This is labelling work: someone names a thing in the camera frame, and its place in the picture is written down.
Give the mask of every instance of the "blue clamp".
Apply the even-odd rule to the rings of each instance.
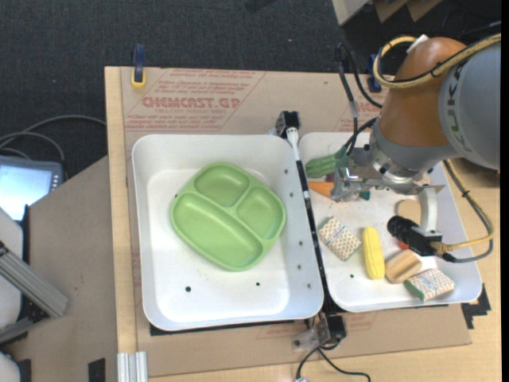
[[[134,66],[130,75],[130,82],[135,88],[143,88],[146,82],[145,69],[143,69],[143,58],[145,56],[145,46],[136,44],[132,52],[131,62]]]
[[[369,87],[370,92],[381,92],[382,86],[373,76],[373,64],[375,63],[375,54],[371,54],[367,59],[367,71],[369,72],[369,77],[367,78],[367,86]]]

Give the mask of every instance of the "yellow corn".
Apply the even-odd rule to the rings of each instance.
[[[371,226],[363,230],[364,263],[370,279],[382,279],[385,276],[385,261],[377,230]]]

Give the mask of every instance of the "wooden table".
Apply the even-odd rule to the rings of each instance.
[[[306,79],[298,75],[299,81]],[[313,86],[316,74],[309,75],[309,86]],[[126,153],[122,117],[122,84],[120,68],[106,68],[105,85],[107,99],[108,155],[111,183],[111,208],[113,225],[113,247],[115,261],[115,295],[117,338],[119,353],[138,351],[134,315],[134,287],[131,260],[129,203],[126,189]],[[348,357],[335,360],[342,369],[366,372],[376,381],[433,382],[444,380],[497,381],[501,377],[501,306],[500,306],[500,253],[499,253],[499,175],[491,170],[459,160],[455,163],[464,183],[473,196],[493,219],[496,227],[495,250],[489,257],[478,262],[483,282],[488,293],[491,311],[487,316],[475,317],[475,329],[471,330],[472,344],[452,348],[427,349],[412,352],[385,353],[369,357]],[[467,202],[456,193],[468,238],[485,234]],[[474,249],[484,251],[485,245]],[[279,364],[255,368],[225,371],[199,372],[187,375],[151,378],[157,382],[192,382],[221,380],[237,382],[293,381],[298,363]],[[363,380],[358,376],[341,376],[324,361],[306,363],[303,375],[311,381]]]

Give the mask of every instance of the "green plate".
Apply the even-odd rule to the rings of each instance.
[[[177,234],[195,251],[230,271],[253,267],[274,245],[286,211],[267,185],[225,162],[203,168],[170,209]]]

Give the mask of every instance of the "screen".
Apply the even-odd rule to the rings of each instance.
[[[22,220],[25,206],[49,193],[52,172],[18,166],[0,166],[0,208],[13,220]]]

